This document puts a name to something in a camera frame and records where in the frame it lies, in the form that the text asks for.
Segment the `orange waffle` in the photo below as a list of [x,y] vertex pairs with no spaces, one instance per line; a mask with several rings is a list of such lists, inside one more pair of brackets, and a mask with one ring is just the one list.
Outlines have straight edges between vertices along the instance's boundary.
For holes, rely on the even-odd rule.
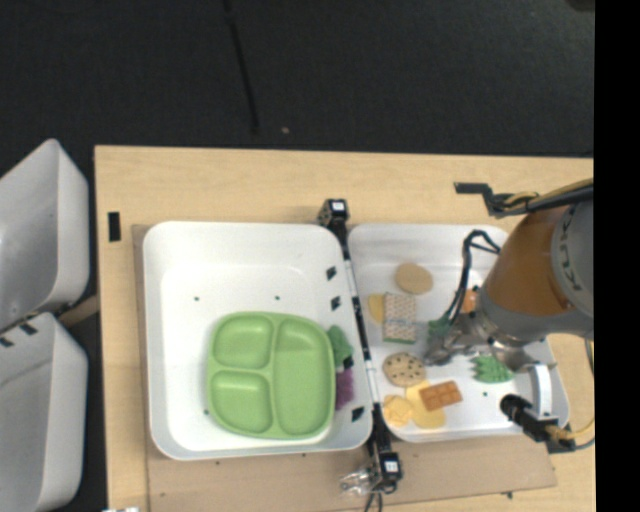
[[460,390],[452,380],[421,389],[420,398],[427,411],[435,411],[447,405],[462,402]]

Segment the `wooden surface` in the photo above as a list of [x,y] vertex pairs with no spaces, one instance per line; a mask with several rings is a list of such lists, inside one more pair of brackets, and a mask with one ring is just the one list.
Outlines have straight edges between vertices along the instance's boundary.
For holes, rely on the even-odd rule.
[[[547,192],[593,173],[593,162],[586,159],[108,146],[96,148],[95,165],[109,506],[140,506],[151,512],[180,507],[189,512],[220,510],[222,504],[227,503],[229,507],[234,499],[239,500],[242,493],[251,494],[251,489],[242,483],[227,481],[217,488],[218,494],[213,499],[207,494],[206,481],[187,485],[181,481],[181,470],[176,470],[176,463],[163,458],[148,444],[131,226],[176,219],[309,223],[326,198],[341,197],[348,200],[353,225],[364,222],[495,224],[508,231],[517,219],[490,219],[480,197],[457,196],[453,182],[487,182],[496,192]],[[109,241],[109,212],[120,214],[122,239],[117,242]],[[551,342],[572,406],[571,423],[577,428],[591,418],[594,407],[593,383],[582,343],[564,336],[552,337]],[[428,449],[432,453],[399,443],[403,459],[411,467],[424,468],[424,475],[415,471],[408,475],[401,483],[401,491],[388,497],[385,510],[595,510],[594,450],[549,458],[540,445],[532,448],[527,441],[524,438],[519,441],[524,443],[521,449],[527,457],[515,462],[509,460],[507,467],[513,480],[506,482],[494,478],[504,474],[506,464],[504,446],[499,439],[466,446],[444,444]],[[495,460],[473,475],[469,474],[468,467],[461,467],[457,479],[453,474],[439,472],[436,464],[427,467],[428,461],[437,461],[438,456],[446,460],[447,454],[455,453],[460,460],[465,460],[465,451],[469,463],[476,456],[490,460],[491,453],[495,453]],[[427,455],[427,461],[420,460]],[[322,510],[318,507],[325,502],[329,505],[326,510],[361,510],[362,500],[326,498],[334,492],[333,487],[325,488],[332,483],[331,475],[335,474],[337,481],[340,471],[353,469],[335,467],[336,460],[360,460],[358,453],[341,457],[300,457],[300,462],[296,459],[287,462],[285,475],[297,478],[292,497],[307,498],[299,502],[300,506],[290,504],[290,510]],[[282,481],[283,478],[278,480],[274,474],[264,474],[273,467],[273,463],[269,466],[268,459],[274,458],[268,457],[253,465],[247,460],[224,461],[218,465],[219,476],[224,480],[225,475],[234,474],[233,471],[224,473],[231,471],[230,465],[238,466],[236,470],[240,471],[244,464],[252,485],[267,485],[269,479],[271,483]],[[557,479],[557,485],[536,489],[553,485],[548,475],[553,473],[551,466],[555,470],[552,480]],[[168,482],[181,483],[171,486]],[[299,489],[304,485],[309,489]],[[228,488],[227,495],[221,495],[219,489],[225,488]],[[402,504],[415,496],[441,500],[452,495],[496,492],[499,488],[536,490],[516,492],[512,500],[490,495]],[[447,492],[448,489],[453,489],[454,494]],[[237,503],[236,510],[253,506],[251,500]]]

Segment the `green plate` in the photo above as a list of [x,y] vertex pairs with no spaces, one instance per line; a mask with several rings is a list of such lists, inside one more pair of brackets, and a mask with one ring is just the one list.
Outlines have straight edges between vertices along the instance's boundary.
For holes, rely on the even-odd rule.
[[306,318],[235,313],[215,328],[207,399],[216,421],[238,434],[302,439],[321,433],[335,407],[327,333]]

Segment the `wooden table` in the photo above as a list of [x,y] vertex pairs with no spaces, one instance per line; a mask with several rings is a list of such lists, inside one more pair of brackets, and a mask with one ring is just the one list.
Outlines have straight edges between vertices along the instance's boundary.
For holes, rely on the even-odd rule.
[[[453,182],[547,192],[593,175],[589,159],[109,146],[96,148],[95,166],[108,500],[151,512],[361,510],[363,499],[338,496],[337,479],[366,458],[362,450],[204,463],[162,456],[145,428],[132,226],[310,223],[325,199],[340,197],[353,225],[495,224],[508,231],[517,219],[489,218],[481,198],[456,195]],[[580,427],[594,410],[582,343],[554,336],[551,344],[571,423]],[[595,510],[593,448],[549,457],[524,436],[394,447],[407,476],[386,498],[390,512]],[[508,491],[519,492],[500,494]]]

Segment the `wooden board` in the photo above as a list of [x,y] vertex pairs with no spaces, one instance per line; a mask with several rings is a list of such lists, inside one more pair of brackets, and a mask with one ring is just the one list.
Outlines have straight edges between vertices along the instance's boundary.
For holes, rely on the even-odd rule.
[[[517,219],[488,218],[480,197],[456,195],[453,182],[487,182],[496,192],[547,192],[593,173],[587,159],[108,146],[96,148],[95,163],[109,506],[152,512],[361,509],[362,499],[340,497],[338,478],[366,456],[353,450],[183,463],[161,455],[144,424],[133,225],[309,223],[326,198],[340,197],[349,203],[352,224],[495,224],[510,230]],[[116,217],[120,239],[110,240],[118,234],[110,232]],[[582,344],[559,336],[552,345],[572,405],[571,421],[579,427],[593,412]],[[385,510],[417,512],[425,507],[400,504],[514,490],[527,490],[514,497],[518,510],[595,508],[593,450],[549,458],[543,446],[524,437],[394,446],[407,476],[400,490],[386,497]],[[492,495],[428,508],[509,506],[508,499]]]

